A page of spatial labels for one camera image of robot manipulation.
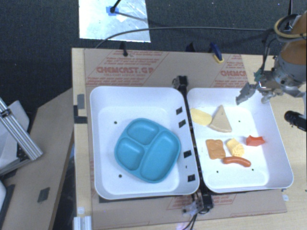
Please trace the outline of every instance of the toy sausage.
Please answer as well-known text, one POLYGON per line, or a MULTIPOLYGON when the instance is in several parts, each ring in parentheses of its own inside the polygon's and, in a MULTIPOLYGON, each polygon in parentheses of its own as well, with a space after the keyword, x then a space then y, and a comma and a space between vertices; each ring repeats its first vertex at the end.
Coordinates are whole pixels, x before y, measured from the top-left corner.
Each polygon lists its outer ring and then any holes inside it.
POLYGON ((241 157, 235 157, 235 156, 223 158, 223 163, 224 164, 238 163, 238 164, 243 165, 244 167, 251 166, 251 162, 248 161, 247 159, 243 159, 241 157))

